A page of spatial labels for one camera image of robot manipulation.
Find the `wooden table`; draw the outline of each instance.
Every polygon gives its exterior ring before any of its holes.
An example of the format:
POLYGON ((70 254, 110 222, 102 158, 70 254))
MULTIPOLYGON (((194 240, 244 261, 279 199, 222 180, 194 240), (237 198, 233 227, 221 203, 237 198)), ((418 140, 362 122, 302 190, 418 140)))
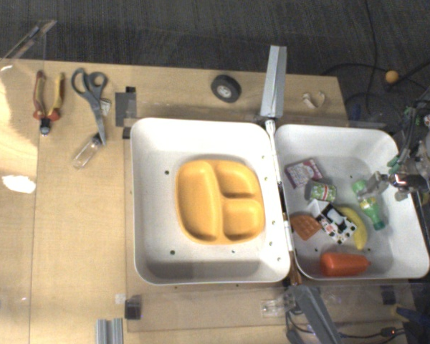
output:
MULTIPOLYGON (((22 60, 0 79, 0 343, 94 343, 99 318, 122 317, 126 293, 125 159, 128 145, 115 127, 115 92, 137 89, 140 104, 213 108, 236 115, 256 113, 264 73, 224 72, 243 89, 233 105, 217 100, 210 84, 222 72, 134 67, 75 62, 22 60), (70 87, 78 68, 101 71, 109 83, 103 96, 113 101, 105 127, 107 147, 80 171, 71 160, 96 133, 87 102, 70 87), (62 118, 49 136, 39 135, 32 118, 32 91, 38 69, 47 76, 47 107, 54 80, 64 72, 66 95, 62 118), (36 183, 31 193, 10 191, 3 176, 25 176, 36 183)), ((294 115, 345 120, 345 108, 334 77, 288 75, 285 110, 294 115), (302 102, 309 92, 326 95, 322 107, 302 102)), ((129 333, 125 343, 287 343, 284 325, 254 328, 177 330, 129 333)))

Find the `orange ball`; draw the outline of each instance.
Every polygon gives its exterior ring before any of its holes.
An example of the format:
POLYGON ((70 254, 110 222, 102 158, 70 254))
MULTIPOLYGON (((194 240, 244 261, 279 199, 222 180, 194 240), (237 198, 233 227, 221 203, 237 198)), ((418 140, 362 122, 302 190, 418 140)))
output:
POLYGON ((389 70, 386 73, 386 82, 388 84, 393 84, 395 82, 398 82, 398 79, 400 79, 400 75, 395 70, 389 70))

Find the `clear plastic piece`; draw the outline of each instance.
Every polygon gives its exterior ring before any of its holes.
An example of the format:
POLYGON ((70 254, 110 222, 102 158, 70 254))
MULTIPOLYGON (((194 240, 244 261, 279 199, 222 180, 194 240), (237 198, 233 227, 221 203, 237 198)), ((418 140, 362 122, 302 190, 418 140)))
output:
POLYGON ((29 33, 22 37, 22 39, 0 59, 0 77, 6 71, 12 69, 16 60, 21 58, 36 42, 46 37, 46 33, 55 24, 55 20, 41 21, 35 25, 29 33))
POLYGON ((102 146, 99 134, 95 134, 82 150, 73 158, 72 165, 76 169, 82 169, 87 165, 87 162, 99 151, 102 146))
POLYGON ((266 317, 285 317, 286 307, 283 299, 261 301, 261 316, 266 317))

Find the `scissors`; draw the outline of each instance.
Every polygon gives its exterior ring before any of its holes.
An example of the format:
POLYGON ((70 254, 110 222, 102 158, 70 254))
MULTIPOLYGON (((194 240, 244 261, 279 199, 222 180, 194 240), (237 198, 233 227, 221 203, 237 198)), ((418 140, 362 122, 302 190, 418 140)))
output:
POLYGON ((95 122, 97 123, 97 129, 99 130, 99 137, 102 144, 105 145, 107 140, 105 136, 105 127, 103 125, 102 111, 100 107, 100 97, 102 90, 107 84, 107 77, 102 72, 93 72, 87 74, 84 69, 76 69, 72 75, 72 87, 73 90, 81 97, 83 97, 91 106, 91 110, 94 113, 95 122), (75 84, 76 77, 82 75, 81 83, 83 90, 78 89, 75 84), (99 84, 96 84, 96 80, 100 78, 99 84))

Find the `black cable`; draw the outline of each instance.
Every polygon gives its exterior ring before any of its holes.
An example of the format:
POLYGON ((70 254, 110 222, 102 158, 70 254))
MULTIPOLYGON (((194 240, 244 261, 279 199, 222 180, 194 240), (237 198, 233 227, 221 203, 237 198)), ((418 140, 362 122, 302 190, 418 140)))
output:
POLYGON ((287 313, 287 329, 290 331, 289 323, 291 323, 291 324, 292 324, 292 326, 293 326, 293 328, 295 328, 296 330, 300 331, 301 333, 306 333, 306 334, 315 334, 313 331, 305 330, 305 329, 300 328, 300 327, 295 323, 295 321, 293 321, 293 319, 292 319, 292 313, 291 313, 290 311, 287 313))
POLYGON ((428 59, 427 61, 423 62, 422 64, 416 66, 415 68, 413 68, 412 70, 409 70, 405 75, 402 75, 396 82, 392 83, 392 84, 388 84, 386 86, 386 90, 389 91, 391 90, 393 87, 395 87, 397 84, 403 82, 404 80, 409 79, 410 76, 416 74, 418 71, 422 70, 423 68, 427 67, 430 65, 430 59, 428 59))
POLYGON ((415 100, 413 105, 411 106, 411 109, 408 113, 408 120, 406 122, 403 121, 403 129, 406 130, 406 139, 404 141, 403 146, 401 147, 401 150, 398 153, 398 160, 396 161, 397 165, 403 164, 403 162, 406 160, 406 157, 409 155, 409 148, 411 147, 411 141, 413 139, 414 130, 416 128, 416 117, 419 113, 423 111, 430 111, 430 102, 428 100, 415 100), (425 106, 421 108, 417 108, 419 103, 426 103, 425 106))
MULTIPOLYGON (((368 4, 368 0, 365 0, 365 8, 366 8, 366 14, 368 15, 368 20, 370 22, 370 28, 371 28, 371 36, 373 38, 373 49, 374 49, 374 64, 373 66, 376 67, 378 65, 378 42, 376 39, 376 33, 374 31, 374 25, 373 25, 373 18, 371 16, 370 7, 368 4)), ((371 111, 368 109, 368 96, 371 91, 371 87, 373 86, 373 80, 374 80, 374 74, 376 73, 376 69, 371 70, 370 79, 368 82, 368 88, 366 89, 366 96, 365 96, 365 106, 366 106, 366 112, 371 115, 371 111)))
POLYGON ((416 108, 419 103, 423 103, 425 105, 430 105, 430 101, 428 101, 428 100, 417 100, 417 101, 414 102, 414 104, 412 105, 412 107, 416 108))
MULTIPOLYGON (((333 65, 332 67, 329 67, 324 72, 321 72, 320 75, 325 76, 325 75, 328 75, 329 73, 331 73, 334 70, 338 70, 338 69, 341 69, 343 67, 353 67, 353 66, 355 66, 355 67, 367 67, 367 68, 370 68, 370 69, 379 70, 381 72, 387 72, 388 71, 387 69, 384 69, 383 67, 378 67, 378 66, 369 65, 369 64, 363 64, 361 62, 343 62, 342 64, 336 64, 336 65, 333 65)), ((427 90, 427 88, 426 88, 425 85, 422 85, 421 83, 419 83, 419 82, 417 82, 417 81, 415 81, 415 80, 413 80, 411 78, 406 78, 406 80, 408 82, 410 82, 411 84, 414 84, 417 87, 420 87, 423 90, 427 90)))
POLYGON ((417 115, 427 115, 430 113, 430 107, 422 107, 417 109, 417 115))
POLYGON ((380 343, 377 343, 377 344, 386 344, 386 343, 389 343, 389 342, 391 342, 392 340, 395 340, 398 336, 405 335, 405 334, 406 334, 406 333, 403 331, 403 332, 401 332, 401 333, 398 333, 398 334, 392 335, 389 339, 384 340, 384 341, 381 341, 380 343))
MULTIPOLYGON (((313 331, 310 331, 310 330, 306 330, 306 329, 300 328, 300 327, 295 323, 295 321, 293 321, 293 319, 292 319, 292 313, 291 313, 290 311, 289 311, 289 312, 287 312, 287 315, 286 315, 286 322, 287 322, 287 329, 288 329, 289 331, 291 331, 291 327, 290 327, 290 324, 291 324, 291 325, 293 326, 293 328, 294 328, 294 329, 296 329, 296 330, 300 331, 301 333, 306 333, 306 334, 313 334, 313 335, 315 335, 315 333, 314 333, 313 331)), ((399 329, 397 329, 397 328, 394 328, 394 327, 391 327, 391 328, 384 328, 384 329, 382 329, 380 332, 375 333, 375 334, 370 334, 370 335, 348 335, 348 334, 344 334, 344 333, 339 333, 339 332, 338 332, 338 334, 340 335, 340 337, 341 337, 342 339, 372 339, 372 338, 375 338, 375 337, 377 337, 377 336, 384 336, 384 337, 386 337, 387 335, 391 335, 391 336, 388 338, 388 340, 383 341, 382 343, 379 343, 379 344, 388 343, 389 341, 393 340, 393 339, 394 339, 394 338, 396 338, 397 336, 403 335, 404 333, 405 333, 405 332, 404 332, 403 328, 399 328, 399 329)))
MULTIPOLYGON (((379 98, 379 99, 383 99, 380 95, 377 95, 377 94, 375 94, 375 93, 368 93, 370 96, 372 96, 372 97, 377 97, 377 98, 379 98)), ((356 93, 356 94, 354 94, 354 95, 351 95, 350 97, 348 97, 348 98, 346 98, 345 100, 344 100, 344 104, 346 105, 347 103, 349 103, 350 101, 352 101, 352 100, 354 100, 354 99, 356 99, 357 97, 361 97, 361 96, 364 96, 364 95, 366 95, 366 92, 358 92, 358 93, 356 93)), ((398 119, 399 120, 403 120, 403 116, 400 114, 400 112, 399 111, 397 111, 397 109, 395 109, 395 108, 392 108, 392 110, 395 112, 395 114, 398 116, 398 119)))

